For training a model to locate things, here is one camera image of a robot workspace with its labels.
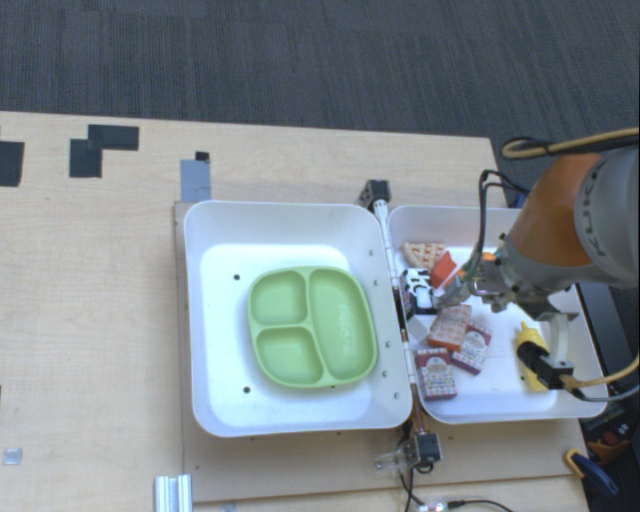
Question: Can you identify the yellow bottle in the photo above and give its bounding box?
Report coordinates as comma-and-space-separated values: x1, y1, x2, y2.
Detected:
515, 321, 552, 393

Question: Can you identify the orange and white carton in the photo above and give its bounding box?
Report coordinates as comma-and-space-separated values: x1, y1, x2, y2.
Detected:
429, 250, 460, 291

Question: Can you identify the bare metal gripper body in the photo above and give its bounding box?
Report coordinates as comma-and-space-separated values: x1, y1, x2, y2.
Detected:
467, 259, 532, 314

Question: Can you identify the orange packet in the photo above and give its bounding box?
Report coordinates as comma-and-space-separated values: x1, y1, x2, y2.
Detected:
426, 303, 473, 352

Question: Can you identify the black cylinder on white bracket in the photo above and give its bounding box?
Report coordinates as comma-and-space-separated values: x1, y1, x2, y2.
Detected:
516, 311, 580, 391

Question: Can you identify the purple and white packet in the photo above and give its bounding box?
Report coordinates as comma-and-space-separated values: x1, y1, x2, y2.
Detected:
450, 323, 493, 376

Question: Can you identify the black and white carton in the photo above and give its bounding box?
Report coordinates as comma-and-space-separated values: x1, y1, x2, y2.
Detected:
399, 268, 437, 322

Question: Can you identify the green divided plate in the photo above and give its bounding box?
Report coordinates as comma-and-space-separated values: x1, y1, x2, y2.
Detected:
246, 266, 379, 389

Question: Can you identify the red and white packet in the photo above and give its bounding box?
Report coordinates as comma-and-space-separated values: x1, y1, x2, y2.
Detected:
414, 347, 459, 402

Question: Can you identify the white plastic tray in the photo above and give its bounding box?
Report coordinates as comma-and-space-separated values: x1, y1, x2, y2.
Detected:
387, 204, 610, 426
182, 199, 414, 439

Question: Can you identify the black block with wires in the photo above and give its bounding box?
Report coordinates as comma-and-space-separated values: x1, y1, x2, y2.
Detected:
365, 179, 392, 204
414, 432, 444, 465

